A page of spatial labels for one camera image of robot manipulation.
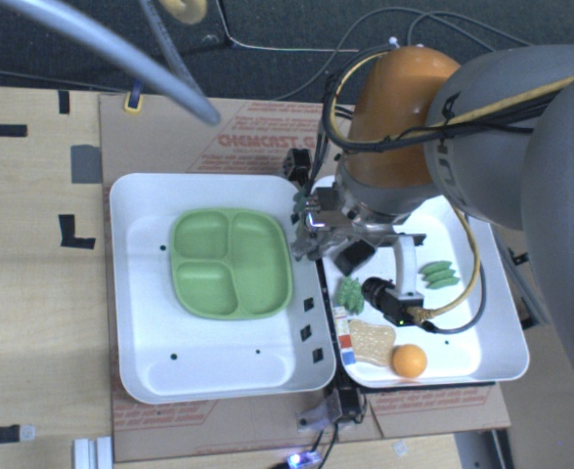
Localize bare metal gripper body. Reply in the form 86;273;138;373
303;185;428;252

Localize black rectangular block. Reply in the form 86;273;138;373
333;237;377;277

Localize green divided plate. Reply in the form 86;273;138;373
169;207;294;321

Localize green broccoli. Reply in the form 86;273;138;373
334;276;367;315

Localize white carton red blue print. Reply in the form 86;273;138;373
332;305;358;367

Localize beige toast slice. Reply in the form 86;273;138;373
346;319;397;368

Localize green pea pods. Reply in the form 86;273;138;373
417;259;462;290

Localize orange ball fruit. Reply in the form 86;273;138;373
390;343;429;380

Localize white plastic tray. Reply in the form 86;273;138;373
109;172;338;405
309;173;531;390

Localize brown cardboard board red print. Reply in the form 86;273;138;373
98;93;512;463

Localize black block with thin wires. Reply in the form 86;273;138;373
294;387;367;433
282;148;313;184

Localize black cylinder on white bracket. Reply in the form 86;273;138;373
361;234;425;329

